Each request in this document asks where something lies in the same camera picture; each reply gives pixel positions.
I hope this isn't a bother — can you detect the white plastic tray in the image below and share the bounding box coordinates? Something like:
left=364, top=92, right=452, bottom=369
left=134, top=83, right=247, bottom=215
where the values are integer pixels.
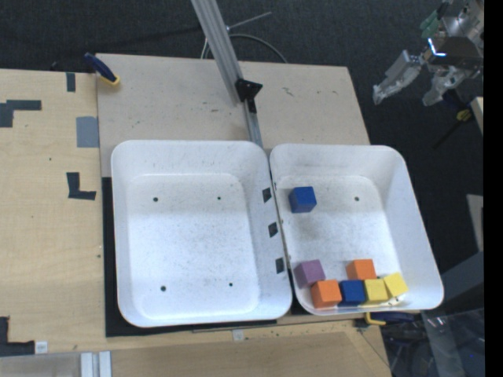
left=110, top=139, right=294, bottom=328
left=268, top=143, right=446, bottom=317

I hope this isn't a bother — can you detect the blue cube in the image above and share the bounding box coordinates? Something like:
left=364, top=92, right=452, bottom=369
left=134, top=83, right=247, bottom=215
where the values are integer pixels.
left=338, top=279, right=368, bottom=306
left=288, top=186, right=318, bottom=214

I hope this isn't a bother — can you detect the purple cube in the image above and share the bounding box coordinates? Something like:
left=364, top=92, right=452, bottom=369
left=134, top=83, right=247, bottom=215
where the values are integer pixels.
left=293, top=258, right=327, bottom=289

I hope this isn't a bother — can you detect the orange cube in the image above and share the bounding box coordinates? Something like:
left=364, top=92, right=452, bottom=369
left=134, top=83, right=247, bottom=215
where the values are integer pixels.
left=345, top=258, right=378, bottom=282
left=310, top=279, right=343, bottom=309

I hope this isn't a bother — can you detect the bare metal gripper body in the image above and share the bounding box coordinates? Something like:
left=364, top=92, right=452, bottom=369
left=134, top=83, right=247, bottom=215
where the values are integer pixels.
left=425, top=13, right=485, bottom=73

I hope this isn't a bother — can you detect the yellow cube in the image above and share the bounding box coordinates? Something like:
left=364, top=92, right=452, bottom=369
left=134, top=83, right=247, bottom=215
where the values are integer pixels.
left=382, top=272, right=410, bottom=299
left=364, top=277, right=391, bottom=305

